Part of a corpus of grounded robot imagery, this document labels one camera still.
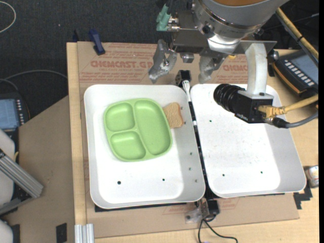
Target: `black floor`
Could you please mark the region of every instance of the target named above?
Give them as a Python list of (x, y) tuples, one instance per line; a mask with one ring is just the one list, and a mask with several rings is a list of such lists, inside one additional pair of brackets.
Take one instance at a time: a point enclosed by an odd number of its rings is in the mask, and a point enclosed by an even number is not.
[[(100, 33), (103, 42), (155, 44), (159, 38), (170, 38), (155, 30), (158, 0), (0, 1), (12, 5), (17, 13), (13, 26), (0, 33), (0, 78), (30, 70), (66, 75), (66, 43), (72, 41), (76, 29), (81, 40), (89, 40), (91, 28)], [(175, 11), (184, 10), (187, 1), (178, 0)], [(319, 0), (292, 0), (281, 8), (318, 49)], [(12, 19), (11, 9), (0, 3), (0, 30)], [(275, 16), (263, 28), (261, 38), (277, 41), (276, 48), (298, 48)], [(10, 81), (25, 98), (31, 117), (67, 95), (67, 80), (48, 72), (23, 74)], [(0, 83), (0, 94), (11, 91), (11, 84)]]

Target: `blue clip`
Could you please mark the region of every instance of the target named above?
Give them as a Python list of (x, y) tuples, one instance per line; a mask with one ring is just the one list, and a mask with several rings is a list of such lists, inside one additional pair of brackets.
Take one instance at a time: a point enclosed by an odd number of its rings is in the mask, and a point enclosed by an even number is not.
[(90, 29), (89, 38), (90, 38), (90, 40), (92, 42), (95, 43), (93, 48), (95, 49), (97, 55), (102, 55), (102, 54), (106, 53), (105, 49), (102, 47), (100, 37), (99, 37), (99, 33), (95, 29)]

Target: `wooden table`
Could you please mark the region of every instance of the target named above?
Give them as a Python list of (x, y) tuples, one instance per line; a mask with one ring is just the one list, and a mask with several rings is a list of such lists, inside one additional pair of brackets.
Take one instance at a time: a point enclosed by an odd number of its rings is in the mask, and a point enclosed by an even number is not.
[[(69, 104), (71, 125), (71, 146), (73, 166), (73, 191), (75, 224), (87, 223), (85, 182), (83, 167), (82, 128), (80, 119), (80, 94), (78, 80), (77, 44), (67, 44), (67, 63), (69, 80)], [(279, 94), (283, 105), (289, 105), (298, 100), (277, 78), (269, 78), (271, 85)], [(313, 112), (310, 107), (298, 109), (287, 115), (290, 122), (298, 121)], [(318, 164), (318, 120), (291, 129), (298, 154), (303, 166)], [(216, 231), (221, 235), (235, 236), (240, 243), (245, 242), (319, 242), (319, 193), (318, 188), (311, 190), (313, 198), (302, 202), (299, 211), (300, 219), (218, 227)], [(202, 229), (201, 238), (210, 242), (233, 242), (230, 239), (216, 237), (209, 229)], [(150, 233), (131, 236), (99, 238), (96, 242), (197, 242), (197, 229), (181, 230), (163, 233)]]

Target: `camera lens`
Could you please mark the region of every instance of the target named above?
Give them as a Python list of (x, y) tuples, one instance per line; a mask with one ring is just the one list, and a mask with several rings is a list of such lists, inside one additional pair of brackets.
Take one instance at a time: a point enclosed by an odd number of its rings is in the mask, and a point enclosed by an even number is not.
[(225, 110), (235, 113), (237, 92), (243, 88), (230, 84), (220, 84), (214, 91), (214, 100)]

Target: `green connector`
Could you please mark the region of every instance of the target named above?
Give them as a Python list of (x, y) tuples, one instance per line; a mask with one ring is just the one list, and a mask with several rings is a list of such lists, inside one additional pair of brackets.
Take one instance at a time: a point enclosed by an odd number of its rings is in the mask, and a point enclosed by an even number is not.
[(163, 16), (167, 13), (169, 7), (167, 7), (166, 4), (164, 4), (161, 12), (158, 14), (156, 22), (159, 23), (161, 21), (161, 19), (163, 18)]
[(167, 31), (168, 30), (168, 22), (171, 17), (171, 14), (165, 13), (160, 22), (157, 24), (157, 31)]

